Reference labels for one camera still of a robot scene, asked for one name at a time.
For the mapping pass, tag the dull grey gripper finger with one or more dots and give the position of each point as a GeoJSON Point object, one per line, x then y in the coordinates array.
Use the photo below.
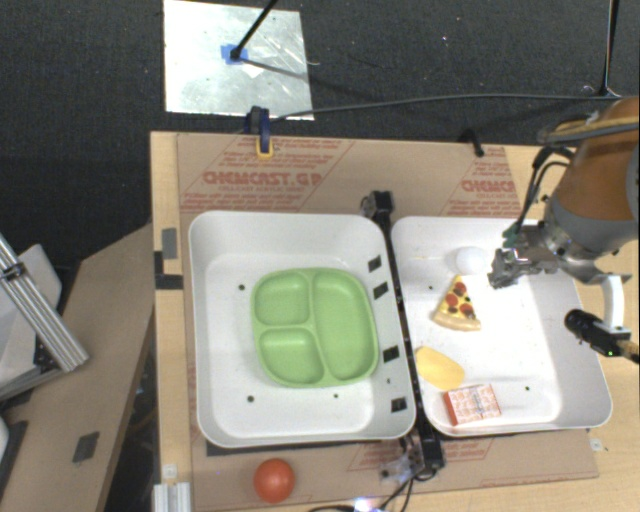
{"type": "Point", "coordinates": [525, 265]}
{"type": "Point", "coordinates": [497, 272]}

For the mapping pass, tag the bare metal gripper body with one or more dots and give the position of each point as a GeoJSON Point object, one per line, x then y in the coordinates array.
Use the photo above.
{"type": "Point", "coordinates": [555, 252]}

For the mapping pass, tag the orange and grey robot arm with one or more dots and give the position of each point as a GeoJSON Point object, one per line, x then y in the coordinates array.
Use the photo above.
{"type": "Point", "coordinates": [597, 165]}

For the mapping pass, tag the white egg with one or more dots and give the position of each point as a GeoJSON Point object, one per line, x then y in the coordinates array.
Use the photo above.
{"type": "Point", "coordinates": [470, 260]}

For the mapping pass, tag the pizza slice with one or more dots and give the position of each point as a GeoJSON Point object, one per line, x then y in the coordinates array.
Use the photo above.
{"type": "Point", "coordinates": [457, 307]}

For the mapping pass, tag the white plastic tray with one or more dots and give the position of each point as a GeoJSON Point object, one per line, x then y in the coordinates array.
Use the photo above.
{"type": "Point", "coordinates": [225, 350]}
{"type": "Point", "coordinates": [530, 350]}

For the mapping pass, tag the thin black rod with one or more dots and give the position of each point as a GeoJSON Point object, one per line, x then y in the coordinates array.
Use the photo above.
{"type": "Point", "coordinates": [402, 320]}

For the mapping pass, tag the yellow potato chip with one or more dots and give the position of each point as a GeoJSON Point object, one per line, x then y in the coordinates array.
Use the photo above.
{"type": "Point", "coordinates": [439, 368]}

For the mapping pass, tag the orange and white carton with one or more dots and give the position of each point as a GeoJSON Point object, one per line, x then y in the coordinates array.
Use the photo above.
{"type": "Point", "coordinates": [472, 404]}

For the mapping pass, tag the green divided plate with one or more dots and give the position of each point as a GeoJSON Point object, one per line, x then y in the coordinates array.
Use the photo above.
{"type": "Point", "coordinates": [314, 327]}

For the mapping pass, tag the brown cardboard board red print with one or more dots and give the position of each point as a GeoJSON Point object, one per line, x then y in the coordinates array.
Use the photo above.
{"type": "Point", "coordinates": [320, 170]}

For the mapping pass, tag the red-orange ball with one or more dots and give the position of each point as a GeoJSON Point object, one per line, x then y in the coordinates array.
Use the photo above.
{"type": "Point", "coordinates": [273, 480]}

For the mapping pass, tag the black cylinder on white bracket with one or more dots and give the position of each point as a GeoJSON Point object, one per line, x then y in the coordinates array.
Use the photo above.
{"type": "Point", "coordinates": [595, 330]}

